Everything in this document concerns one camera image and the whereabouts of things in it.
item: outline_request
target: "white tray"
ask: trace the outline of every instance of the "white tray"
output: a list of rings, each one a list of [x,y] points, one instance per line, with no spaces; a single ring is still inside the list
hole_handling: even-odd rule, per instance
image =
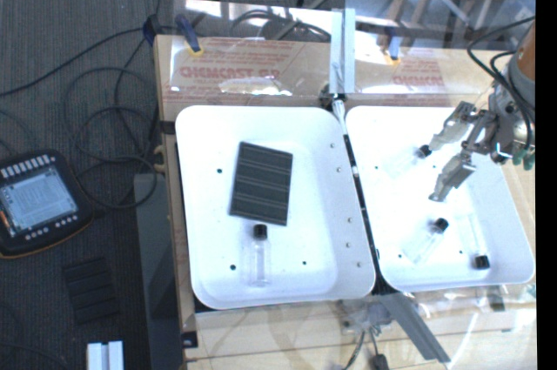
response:
[[[428,197],[443,166],[460,151],[460,142],[445,145],[402,171],[393,167],[413,149],[428,144],[452,111],[359,106],[346,116],[379,249],[379,268],[403,292],[524,283],[534,275],[534,257],[500,165],[473,155],[476,172],[442,203]],[[475,214],[479,221],[491,263],[487,270],[471,266],[470,229],[462,218],[467,214]],[[444,239],[425,264],[416,266],[404,254],[404,245],[439,217],[449,222]]]
[[[366,296],[375,272],[335,117],[318,108],[192,106],[176,120],[191,284],[210,308]],[[293,155],[287,225],[267,224],[271,283],[248,285],[254,220],[229,215],[241,141]]]

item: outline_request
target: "clear vial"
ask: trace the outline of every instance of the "clear vial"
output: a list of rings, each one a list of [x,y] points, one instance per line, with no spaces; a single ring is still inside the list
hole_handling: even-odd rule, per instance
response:
[[[408,173],[420,160],[432,154],[429,146],[422,145],[420,148],[413,147],[404,151],[387,166],[387,172],[391,178],[399,178]]]
[[[271,274],[271,243],[267,238],[267,225],[257,224],[253,227],[251,254],[251,286],[267,286]]]
[[[459,224],[465,249],[472,256],[472,266],[480,270],[488,269],[491,265],[480,221],[473,213],[458,217],[456,221]]]
[[[427,225],[412,242],[405,248],[404,254],[415,264],[424,264],[443,240],[445,230],[449,226],[445,219],[436,219]]]

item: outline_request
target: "gray carpet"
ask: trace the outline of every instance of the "gray carpet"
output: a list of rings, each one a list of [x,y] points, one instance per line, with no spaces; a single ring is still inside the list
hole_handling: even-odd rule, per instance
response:
[[[294,6],[297,0],[225,1]],[[326,0],[321,8],[342,8],[344,2]],[[0,158],[50,147],[82,172],[98,164],[91,153],[111,158],[142,154],[156,97],[151,47],[146,42],[139,46],[140,28],[155,12],[162,24],[171,24],[172,0],[0,0]],[[69,62],[93,44],[128,30]],[[134,73],[99,70],[79,78],[91,69],[124,66]],[[25,87],[47,73],[51,74]],[[126,110],[120,114],[103,111],[114,105],[117,84],[117,102]],[[18,87],[24,88],[11,92]],[[100,112],[89,120],[96,111]],[[102,203],[133,203],[125,196],[140,171],[145,168],[138,161],[102,164],[80,180]],[[123,340],[126,368],[149,368],[135,211],[108,210],[101,215],[86,231],[60,246],[0,261],[1,341],[13,341],[21,327],[20,343],[58,357],[68,368],[81,369],[87,343]],[[120,313],[78,325],[62,270],[98,257],[108,261]],[[4,306],[14,310],[21,325]],[[0,365],[2,357],[12,353],[2,370],[60,368],[36,351],[0,346],[0,353]]]

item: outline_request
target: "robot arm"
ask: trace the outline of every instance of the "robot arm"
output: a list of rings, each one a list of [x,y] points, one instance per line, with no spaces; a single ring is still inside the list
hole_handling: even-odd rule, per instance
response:
[[[488,110],[477,111],[472,104],[461,102],[443,124],[442,131],[433,135],[429,149],[436,151],[461,140],[473,127],[461,143],[461,152],[449,160],[438,176],[431,200],[444,201],[451,189],[458,188],[475,171],[473,153],[489,155],[499,164],[512,159],[515,165],[523,163],[526,170],[534,166],[535,22],[501,78],[496,77]]]

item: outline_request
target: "orange object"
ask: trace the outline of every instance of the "orange object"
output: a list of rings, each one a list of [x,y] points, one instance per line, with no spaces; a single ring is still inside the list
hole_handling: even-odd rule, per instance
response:
[[[536,22],[525,35],[518,49],[516,64],[522,74],[536,80]]]
[[[10,223],[8,223],[8,219],[6,218],[6,214],[3,213],[3,211],[0,211],[0,219],[2,220],[2,223],[5,224],[6,228],[10,229]]]

